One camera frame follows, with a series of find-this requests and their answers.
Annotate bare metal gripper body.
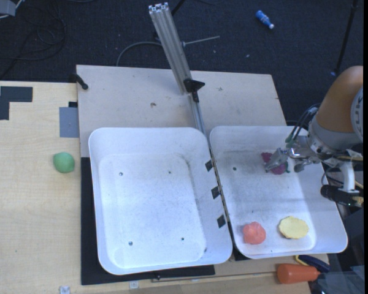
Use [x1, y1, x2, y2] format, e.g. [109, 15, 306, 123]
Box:
[286, 135, 337, 166]

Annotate purple grapes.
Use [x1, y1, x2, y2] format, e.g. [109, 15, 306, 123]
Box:
[261, 151, 291, 176]

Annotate white plastic tray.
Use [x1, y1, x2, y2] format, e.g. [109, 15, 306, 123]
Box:
[209, 125, 349, 260]
[88, 127, 234, 276]

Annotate thin black and white rod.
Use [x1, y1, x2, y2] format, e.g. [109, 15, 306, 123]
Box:
[188, 93, 234, 251]

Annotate yellow biscuit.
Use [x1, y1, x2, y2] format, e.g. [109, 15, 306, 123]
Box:
[278, 215, 310, 240]

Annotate orange-red toy fruit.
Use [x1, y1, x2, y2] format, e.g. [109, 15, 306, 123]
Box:
[242, 221, 267, 246]

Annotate blue bottle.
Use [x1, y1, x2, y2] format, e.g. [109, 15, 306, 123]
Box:
[255, 9, 275, 31]

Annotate pale wood board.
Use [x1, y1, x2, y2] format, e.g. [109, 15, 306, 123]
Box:
[75, 64, 331, 287]

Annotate green toy fruit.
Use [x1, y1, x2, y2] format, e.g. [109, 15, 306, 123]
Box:
[52, 151, 76, 175]

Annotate black cylinder on white bracket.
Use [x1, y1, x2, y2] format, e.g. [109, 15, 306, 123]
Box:
[320, 157, 364, 208]

